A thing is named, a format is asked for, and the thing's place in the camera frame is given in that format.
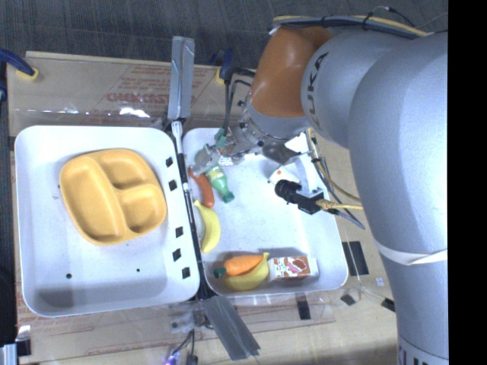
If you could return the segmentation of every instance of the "white tray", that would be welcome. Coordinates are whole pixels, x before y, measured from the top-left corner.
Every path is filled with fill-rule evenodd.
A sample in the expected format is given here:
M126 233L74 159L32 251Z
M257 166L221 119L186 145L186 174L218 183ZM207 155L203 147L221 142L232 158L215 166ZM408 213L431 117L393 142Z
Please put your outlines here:
M183 138L186 165L194 163L196 153L205 143L213 144L217 129L193 129ZM290 143L294 150L306 152L303 135ZM268 182L278 164L254 154L247 155L237 166L223 167L229 189L235 200L225 204L215 191L215 206L221 225L221 238L211 252L202 254L205 274L210 286L218 294L228 296L252 296L270 294L292 294L316 290L332 290L341 287L349 274L342 248L342 241L335 217L326 212L313 215L298 210L274 192L274 185ZM299 179L296 166L288 165L286 170ZM189 181L193 200L202 200L199 187ZM328 193L320 182L320 187ZM265 282L257 289L246 292L232 292L223 280L216 279L212 272L230 257L244 253L269 252L270 258L282 256L310 256L317 259L320 275L299 281Z
M59 172L73 157L107 148L132 149L147 160L163 187L168 210L156 230L119 245L96 246L72 223L58 187ZM169 158L172 164L167 166ZM193 240L173 142L163 132L34 126L17 136L15 163L22 289L33 312L70 316L194 296L199 274ZM171 191L172 180L177 188Z

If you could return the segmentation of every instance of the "carrot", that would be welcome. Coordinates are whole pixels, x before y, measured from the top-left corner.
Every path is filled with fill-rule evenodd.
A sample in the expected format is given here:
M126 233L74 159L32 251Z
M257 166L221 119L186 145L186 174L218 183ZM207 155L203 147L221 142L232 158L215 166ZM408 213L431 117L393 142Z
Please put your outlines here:
M223 263L223 267L227 269L227 275L238 276L255 268L264 256L260 255L236 255L227 259Z

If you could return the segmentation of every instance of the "banana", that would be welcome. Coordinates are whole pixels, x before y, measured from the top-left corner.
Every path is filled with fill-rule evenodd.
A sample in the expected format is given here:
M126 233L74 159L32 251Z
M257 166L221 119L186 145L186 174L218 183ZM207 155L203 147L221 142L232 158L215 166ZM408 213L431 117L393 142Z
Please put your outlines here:
M252 290L258 287L269 275L269 266L267 265L269 254L264 252L263 255L262 261L248 273L238 276L225 275L224 282L226 285L233 290Z
M198 207L203 222L205 222L205 235L201 241L201 252L211 252L220 240L220 220L216 212L205 207L198 200L195 200L194 205Z

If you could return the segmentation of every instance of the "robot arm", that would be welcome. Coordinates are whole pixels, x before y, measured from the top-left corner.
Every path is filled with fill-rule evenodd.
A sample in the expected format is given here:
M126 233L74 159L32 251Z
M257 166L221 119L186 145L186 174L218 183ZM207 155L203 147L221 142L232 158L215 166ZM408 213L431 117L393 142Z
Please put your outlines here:
M288 163L284 143L309 126L349 149L395 300L397 363L439 365L449 363L447 33L396 35L280 27L225 150Z

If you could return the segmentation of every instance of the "toy bottle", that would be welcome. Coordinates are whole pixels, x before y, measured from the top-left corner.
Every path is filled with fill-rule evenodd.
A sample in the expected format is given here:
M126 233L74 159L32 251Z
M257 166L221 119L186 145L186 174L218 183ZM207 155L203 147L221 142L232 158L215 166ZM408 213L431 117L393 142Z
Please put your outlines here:
M208 177L212 187L218 191L218 194L223 199L223 202L231 202L235 196L228 190L227 176L218 164L214 165L205 172L205 176Z

